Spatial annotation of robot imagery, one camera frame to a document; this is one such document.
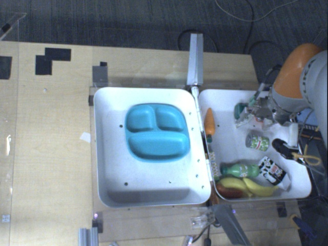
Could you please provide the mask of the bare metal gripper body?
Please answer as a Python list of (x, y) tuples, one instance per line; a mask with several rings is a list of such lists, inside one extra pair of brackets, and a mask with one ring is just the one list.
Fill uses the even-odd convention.
[(248, 107), (253, 108), (253, 116), (260, 122), (265, 124), (274, 124), (274, 112), (270, 106), (269, 96), (259, 97), (252, 96), (249, 101)]

